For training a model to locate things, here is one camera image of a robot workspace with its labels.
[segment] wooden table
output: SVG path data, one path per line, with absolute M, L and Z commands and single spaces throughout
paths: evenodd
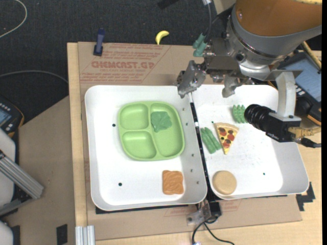
M 71 107 L 72 150 L 74 170 L 74 195 L 76 226 L 87 226 L 83 136 L 79 83 L 78 44 L 67 44 L 69 98 Z M 311 136 L 321 142 L 321 134 Z M 312 182 L 315 200 L 305 204 L 302 221 L 253 227 L 213 230 L 221 239 L 240 244 L 322 244 L 322 197 L 321 197 L 321 149 L 299 146 L 307 173 Z M 97 244 L 191 244 L 190 232 L 122 238 L 97 241 Z M 202 244 L 217 244 L 207 231 L 199 231 L 196 241 Z

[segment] pizza slice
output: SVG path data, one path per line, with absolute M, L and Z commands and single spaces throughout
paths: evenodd
M 239 131 L 239 128 L 231 124 L 226 124 L 224 122 L 217 122 L 214 124 L 214 126 L 217 132 L 219 142 L 223 147 L 224 154 L 227 154 L 232 143 L 235 141 L 235 137 Z

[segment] yellow banana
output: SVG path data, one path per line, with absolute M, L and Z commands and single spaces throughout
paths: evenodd
M 156 43 L 157 43 L 157 44 L 160 44 L 161 39 L 162 39 L 163 37 L 167 36 L 167 35 L 169 35 L 169 32 L 167 32 L 167 31 L 160 31 L 160 32 L 156 35 L 156 37 L 155 37 L 155 41 L 156 41 Z

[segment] dark blue object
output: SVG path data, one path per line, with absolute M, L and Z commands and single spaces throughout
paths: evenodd
M 103 39 L 104 39 L 104 29 L 100 28 L 98 30 L 98 36 L 97 36 L 97 44 L 94 46 L 93 54 L 96 56 L 102 56 L 102 50 L 103 50 Z

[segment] green divided plate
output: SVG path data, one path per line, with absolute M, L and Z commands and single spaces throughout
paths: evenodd
M 151 114 L 166 112 L 171 125 L 154 131 Z M 136 102 L 124 105 L 118 113 L 119 136 L 125 153 L 140 161 L 166 160 L 179 156 L 185 147 L 177 110 L 164 102 Z

